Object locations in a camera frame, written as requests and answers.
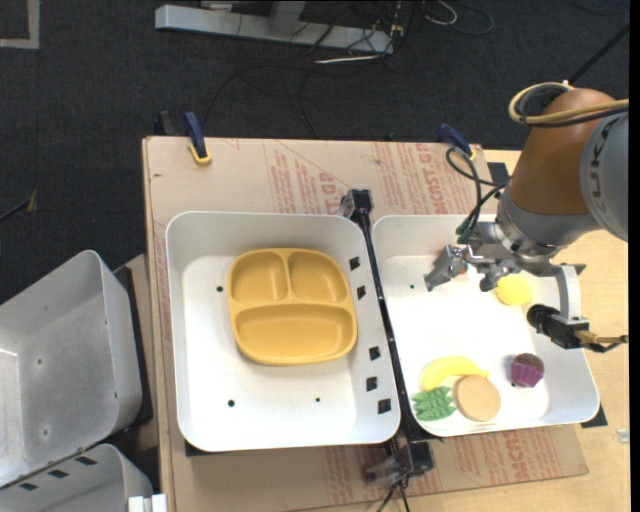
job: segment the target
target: toy lemon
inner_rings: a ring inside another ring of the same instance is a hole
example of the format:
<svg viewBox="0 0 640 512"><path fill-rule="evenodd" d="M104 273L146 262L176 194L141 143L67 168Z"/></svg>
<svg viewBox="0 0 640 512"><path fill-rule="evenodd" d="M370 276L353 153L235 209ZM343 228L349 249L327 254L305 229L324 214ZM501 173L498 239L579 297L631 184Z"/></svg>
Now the toy lemon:
<svg viewBox="0 0 640 512"><path fill-rule="evenodd" d="M500 302L512 305L522 305L531 302L531 288L529 283L517 274L510 274L498 280L496 295Z"/></svg>

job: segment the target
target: toy fruit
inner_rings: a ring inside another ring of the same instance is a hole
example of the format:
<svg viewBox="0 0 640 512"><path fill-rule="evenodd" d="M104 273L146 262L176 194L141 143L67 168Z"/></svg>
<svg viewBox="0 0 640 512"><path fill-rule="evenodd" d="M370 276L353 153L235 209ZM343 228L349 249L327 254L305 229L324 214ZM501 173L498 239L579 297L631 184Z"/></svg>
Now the toy fruit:
<svg viewBox="0 0 640 512"><path fill-rule="evenodd" d="M500 302L508 306L531 302L531 288L524 277L517 274L504 276L498 281L496 295Z"/></svg>
<svg viewBox="0 0 640 512"><path fill-rule="evenodd" d="M436 359L422 374L422 388L431 391L451 375L482 375L487 378L489 372L478 366L465 356L447 356Z"/></svg>

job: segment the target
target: round cookie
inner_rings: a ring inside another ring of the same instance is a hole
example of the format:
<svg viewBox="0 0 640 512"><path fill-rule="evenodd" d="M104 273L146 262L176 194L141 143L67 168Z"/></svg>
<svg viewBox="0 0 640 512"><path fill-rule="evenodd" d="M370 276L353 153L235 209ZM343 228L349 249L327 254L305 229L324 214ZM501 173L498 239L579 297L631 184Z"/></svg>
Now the round cookie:
<svg viewBox="0 0 640 512"><path fill-rule="evenodd" d="M469 375L456 386L458 409L474 421L489 421L500 411L500 392L482 375Z"/></svg>

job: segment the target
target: clamp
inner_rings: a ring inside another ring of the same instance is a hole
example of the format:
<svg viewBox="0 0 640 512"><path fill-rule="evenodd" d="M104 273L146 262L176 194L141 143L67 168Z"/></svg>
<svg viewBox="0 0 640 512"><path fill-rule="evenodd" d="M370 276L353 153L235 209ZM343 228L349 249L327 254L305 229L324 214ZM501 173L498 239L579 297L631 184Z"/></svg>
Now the clamp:
<svg viewBox="0 0 640 512"><path fill-rule="evenodd" d="M191 139L189 150L193 155L193 159L198 165L209 164L211 162L211 154L204 143L204 134L198 118L193 112L187 112L184 115L184 122L187 126L187 135Z"/></svg>

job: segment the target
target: yellow plate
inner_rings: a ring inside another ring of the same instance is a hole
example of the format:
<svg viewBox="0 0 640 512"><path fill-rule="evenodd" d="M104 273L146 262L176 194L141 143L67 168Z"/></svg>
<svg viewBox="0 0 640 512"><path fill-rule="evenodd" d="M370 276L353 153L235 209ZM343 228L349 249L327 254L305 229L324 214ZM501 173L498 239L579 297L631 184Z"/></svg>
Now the yellow plate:
<svg viewBox="0 0 640 512"><path fill-rule="evenodd" d="M227 284L236 344L262 364L331 361L355 345L358 328L344 272L309 249L259 249L238 256Z"/></svg>

